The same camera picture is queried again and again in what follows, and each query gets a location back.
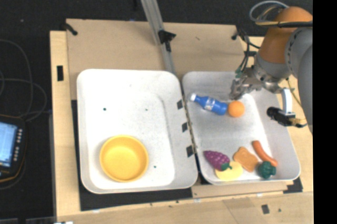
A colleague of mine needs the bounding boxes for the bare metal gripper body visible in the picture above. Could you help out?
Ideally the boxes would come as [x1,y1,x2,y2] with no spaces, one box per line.
[235,66,284,94]

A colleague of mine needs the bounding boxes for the orange toy orange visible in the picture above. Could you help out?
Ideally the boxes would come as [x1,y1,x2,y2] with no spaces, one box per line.
[227,100,246,119]

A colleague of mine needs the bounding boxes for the blue bottle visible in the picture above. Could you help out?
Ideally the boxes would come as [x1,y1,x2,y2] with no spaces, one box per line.
[190,93,229,116]

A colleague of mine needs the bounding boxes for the white plastic tray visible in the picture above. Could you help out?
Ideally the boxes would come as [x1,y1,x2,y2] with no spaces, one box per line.
[181,71,302,186]
[76,68,199,195]

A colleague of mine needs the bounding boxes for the orange toy sausage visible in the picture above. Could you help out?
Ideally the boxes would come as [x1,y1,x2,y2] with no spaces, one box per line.
[252,140,279,168]

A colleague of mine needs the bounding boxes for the brown toy bread slice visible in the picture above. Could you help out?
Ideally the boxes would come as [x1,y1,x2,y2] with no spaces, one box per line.
[232,146,260,173]

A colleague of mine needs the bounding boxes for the purple toy grapes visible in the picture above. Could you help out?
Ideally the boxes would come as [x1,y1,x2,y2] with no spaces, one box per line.
[203,150,231,171]

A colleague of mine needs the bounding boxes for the yellow toy fruit slice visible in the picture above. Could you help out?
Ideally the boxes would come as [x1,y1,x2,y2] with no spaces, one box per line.
[214,161,244,182]

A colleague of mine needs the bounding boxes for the green toy broccoli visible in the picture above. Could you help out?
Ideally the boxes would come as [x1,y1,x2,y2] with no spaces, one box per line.
[256,161,277,180]

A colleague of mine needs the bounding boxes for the brown cardboard board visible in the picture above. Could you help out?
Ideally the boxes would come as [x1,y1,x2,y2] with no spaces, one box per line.
[65,18,294,199]

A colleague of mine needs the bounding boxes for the yellow bowl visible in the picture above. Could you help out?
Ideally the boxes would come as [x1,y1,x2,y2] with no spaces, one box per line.
[99,134,150,183]

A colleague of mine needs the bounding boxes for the black cylinder on white bracket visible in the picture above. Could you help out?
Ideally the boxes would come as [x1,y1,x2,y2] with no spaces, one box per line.
[266,87,297,127]

